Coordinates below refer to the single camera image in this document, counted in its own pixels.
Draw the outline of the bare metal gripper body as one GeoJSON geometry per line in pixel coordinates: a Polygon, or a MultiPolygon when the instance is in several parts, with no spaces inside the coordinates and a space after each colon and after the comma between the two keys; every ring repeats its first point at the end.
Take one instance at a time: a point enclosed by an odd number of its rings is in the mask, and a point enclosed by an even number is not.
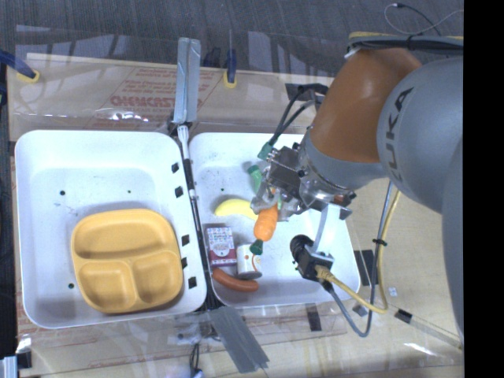
{"type": "Polygon", "coordinates": [[[310,209],[322,212],[328,206],[335,206],[339,213],[352,212],[349,205],[356,194],[317,172],[303,145],[273,149],[268,155],[268,163],[267,185],[274,187],[280,198],[286,201],[298,199],[302,213],[310,209]]]}

